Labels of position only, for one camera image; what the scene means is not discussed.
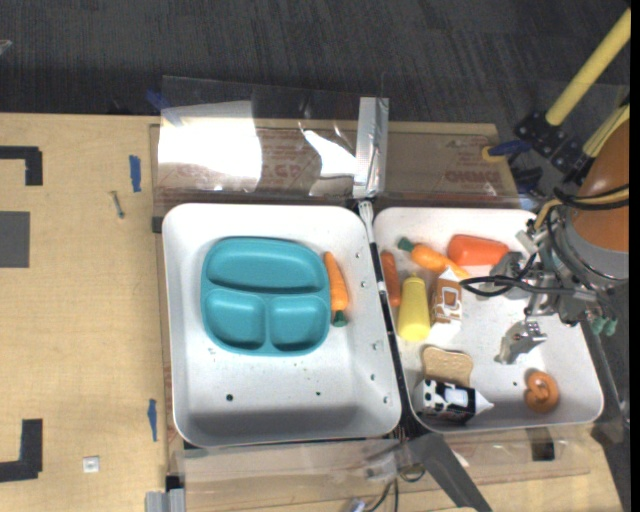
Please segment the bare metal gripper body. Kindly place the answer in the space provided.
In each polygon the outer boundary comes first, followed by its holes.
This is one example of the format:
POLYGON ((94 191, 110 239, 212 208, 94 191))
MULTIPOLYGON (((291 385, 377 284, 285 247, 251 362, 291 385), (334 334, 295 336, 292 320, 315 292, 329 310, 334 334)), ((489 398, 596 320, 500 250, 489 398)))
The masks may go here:
POLYGON ((586 274, 562 274, 550 270, 534 270, 527 282, 535 291, 525 308, 527 316, 557 315, 573 326, 587 321, 597 326, 615 323, 618 313, 613 302, 613 285, 604 280, 590 282, 586 274))

